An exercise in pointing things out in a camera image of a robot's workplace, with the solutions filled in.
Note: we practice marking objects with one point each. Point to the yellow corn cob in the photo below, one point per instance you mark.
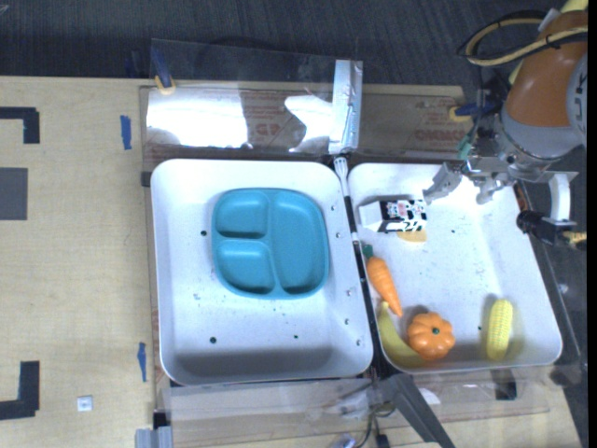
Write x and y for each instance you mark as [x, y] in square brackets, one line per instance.
[499, 329]

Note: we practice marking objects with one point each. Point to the blue divided plate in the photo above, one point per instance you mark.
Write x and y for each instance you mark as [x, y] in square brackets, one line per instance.
[289, 245]

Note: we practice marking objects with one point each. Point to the orange carrot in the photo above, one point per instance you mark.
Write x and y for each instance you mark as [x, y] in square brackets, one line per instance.
[382, 275]

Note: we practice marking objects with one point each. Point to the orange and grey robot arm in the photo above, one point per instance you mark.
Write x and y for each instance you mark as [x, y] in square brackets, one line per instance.
[536, 91]

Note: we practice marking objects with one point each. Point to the white cow-print milk carton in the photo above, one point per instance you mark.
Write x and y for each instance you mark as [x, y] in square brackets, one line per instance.
[396, 213]

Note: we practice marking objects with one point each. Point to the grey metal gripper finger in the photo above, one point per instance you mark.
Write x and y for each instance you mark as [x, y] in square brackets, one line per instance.
[443, 182]
[489, 190]

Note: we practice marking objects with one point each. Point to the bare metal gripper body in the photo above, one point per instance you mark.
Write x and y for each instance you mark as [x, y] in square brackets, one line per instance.
[490, 163]

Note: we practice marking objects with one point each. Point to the white plastic tray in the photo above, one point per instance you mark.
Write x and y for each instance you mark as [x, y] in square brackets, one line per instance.
[186, 297]
[466, 273]

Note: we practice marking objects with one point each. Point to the yellow banana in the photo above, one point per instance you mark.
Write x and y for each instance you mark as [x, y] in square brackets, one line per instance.
[392, 343]

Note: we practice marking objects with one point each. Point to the black cylinder on white bracket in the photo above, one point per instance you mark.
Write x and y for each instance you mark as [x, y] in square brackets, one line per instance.
[543, 224]

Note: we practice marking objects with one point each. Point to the orange pumpkin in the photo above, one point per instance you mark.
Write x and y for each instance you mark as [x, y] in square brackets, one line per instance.
[431, 336]

